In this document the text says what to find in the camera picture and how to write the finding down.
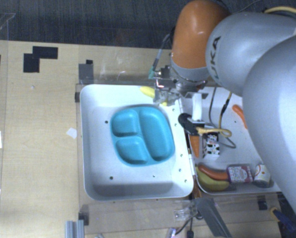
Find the white can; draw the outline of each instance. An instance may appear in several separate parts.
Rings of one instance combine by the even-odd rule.
[[[271,180],[271,174],[268,172],[265,165],[256,166],[254,184],[260,188],[268,188]]]

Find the wooden table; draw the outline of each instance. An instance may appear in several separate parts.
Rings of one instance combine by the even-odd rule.
[[[58,47],[58,59],[40,59],[40,73],[24,73],[23,54],[32,53],[33,46]],[[5,115],[1,113],[0,238],[64,237],[65,222],[77,220],[77,139],[66,132],[76,129],[78,64],[93,60],[97,79],[141,80],[156,53],[153,49],[0,41],[1,61],[7,61],[0,65],[0,110],[5,105]],[[168,55],[168,51],[163,53],[159,65],[169,63]],[[258,211],[253,200],[242,200],[218,203],[223,219],[230,219],[227,226],[234,237],[280,237],[268,211]],[[267,201],[269,206],[277,204]],[[196,238],[212,237],[205,223],[196,225]],[[163,228],[103,235],[164,238],[166,232]]]

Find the black carpet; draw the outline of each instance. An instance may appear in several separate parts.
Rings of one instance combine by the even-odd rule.
[[[0,14],[16,13],[10,40],[158,48],[189,1],[0,0]],[[222,1],[236,12],[255,0]],[[296,0],[263,0],[246,10],[279,5],[296,8]]]

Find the carrot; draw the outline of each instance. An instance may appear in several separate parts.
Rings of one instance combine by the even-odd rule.
[[[205,173],[208,177],[214,179],[214,180],[228,180],[228,174],[226,171],[223,172],[217,172],[217,171],[213,171],[211,169],[208,169],[205,166],[199,165],[198,169]]]
[[[190,145],[196,158],[199,157],[200,136],[189,135]]]
[[[233,111],[235,113],[237,113],[239,115],[239,117],[241,117],[241,119],[242,119],[242,121],[244,123],[244,126],[247,129],[247,125],[246,125],[246,122],[245,122],[244,113],[243,113],[242,108],[240,106],[238,106],[238,105],[233,105],[232,109],[233,109]]]

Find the blue divided bowl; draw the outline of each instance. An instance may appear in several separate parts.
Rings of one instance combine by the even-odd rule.
[[[157,108],[145,106],[118,111],[110,125],[116,153],[128,165],[157,164],[174,153],[169,123]]]

